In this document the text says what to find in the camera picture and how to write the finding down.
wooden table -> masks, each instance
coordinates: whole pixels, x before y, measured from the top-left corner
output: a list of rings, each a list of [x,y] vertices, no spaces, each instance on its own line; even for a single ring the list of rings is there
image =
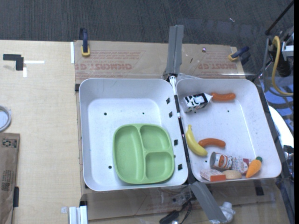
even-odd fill
[[[15,62],[1,61],[0,104],[12,112],[5,131],[20,133],[16,185],[19,206],[14,224],[68,223],[65,210],[78,206],[81,179],[75,68],[71,63],[70,42],[0,41],[1,54],[19,54],[28,63],[27,77],[15,70]],[[233,223],[287,223],[288,216],[275,180],[264,184],[267,200],[247,194],[245,204],[233,206]],[[221,188],[214,186],[215,194]],[[165,214],[94,220],[90,223],[158,223]],[[203,210],[191,212],[185,223],[210,223]]]

toy food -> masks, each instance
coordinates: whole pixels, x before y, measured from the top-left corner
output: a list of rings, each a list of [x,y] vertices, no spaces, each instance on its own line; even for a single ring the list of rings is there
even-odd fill
[[[256,159],[252,160],[252,162],[248,166],[248,170],[246,173],[246,178],[252,177],[256,174],[262,167],[263,159],[261,157],[256,157]]]
[[[226,179],[240,179],[242,174],[237,170],[225,170],[222,172],[225,174]]]
[[[220,154],[212,152],[210,157],[211,168],[231,169],[239,171],[241,174],[245,174],[248,170],[248,166],[251,163],[251,159],[233,157],[226,154]]]
[[[186,96],[181,100],[181,106],[184,112],[196,111],[204,108],[211,100],[212,96],[201,93]]]
[[[188,130],[186,132],[186,140],[187,140],[187,145],[191,149],[192,152],[194,152],[195,154],[197,154],[199,156],[207,155],[207,151],[196,142],[193,132],[192,132],[192,129],[191,129],[191,125],[188,125]]]
[[[200,170],[199,174],[200,174],[200,176],[202,176],[203,178],[209,180],[210,182],[225,181],[226,180],[225,174],[223,174],[222,172],[220,172],[216,169]]]
[[[217,100],[217,101],[229,101],[235,98],[234,93],[218,94],[216,92],[212,92],[211,95],[213,96],[212,100]]]
[[[214,138],[207,138],[200,140],[198,144],[202,147],[206,147],[208,145],[215,145],[218,147],[225,147],[225,142],[219,139],[214,139]]]

clamp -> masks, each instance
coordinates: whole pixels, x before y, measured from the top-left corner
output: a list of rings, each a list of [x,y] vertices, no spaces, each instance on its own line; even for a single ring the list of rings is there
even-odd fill
[[[87,43],[87,29],[80,28],[79,40],[83,40],[83,45],[81,46],[82,56],[84,57],[90,56],[90,49]]]
[[[249,50],[249,47],[243,47],[242,49],[236,51],[235,53],[231,53],[228,55],[228,59],[231,62],[234,62],[238,59],[238,56],[241,57],[245,52],[247,52]]]

white plastic tray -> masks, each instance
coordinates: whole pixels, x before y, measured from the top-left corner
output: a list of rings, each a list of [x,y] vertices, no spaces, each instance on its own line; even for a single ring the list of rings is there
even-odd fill
[[[236,94],[234,101],[210,101],[196,112],[181,112],[185,132],[191,124],[196,140],[217,138],[226,142],[225,148],[207,147],[206,157],[197,156],[189,150],[192,172],[199,181],[208,182],[199,172],[210,168],[213,151],[249,159],[261,156],[262,169],[251,179],[274,178],[280,174],[281,162],[258,91],[252,82],[246,79],[182,79],[177,82],[177,92],[179,100],[199,93]]]
[[[79,99],[83,175],[90,189],[109,191],[166,187],[181,185],[187,180],[188,170],[174,94],[168,82],[162,79],[88,79],[80,85]],[[114,132],[122,125],[136,123],[159,125],[168,131],[175,156],[175,170],[170,179],[134,185],[123,182],[117,176],[113,162]]]

banana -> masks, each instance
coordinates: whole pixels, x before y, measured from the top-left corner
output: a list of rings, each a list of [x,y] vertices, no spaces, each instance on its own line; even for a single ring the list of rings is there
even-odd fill
[[[191,125],[188,125],[188,130],[186,132],[186,140],[187,140],[187,145],[191,149],[192,152],[194,152],[195,154],[197,154],[199,156],[207,155],[207,151],[205,150],[205,148],[203,148],[196,142],[193,132],[191,130]]]

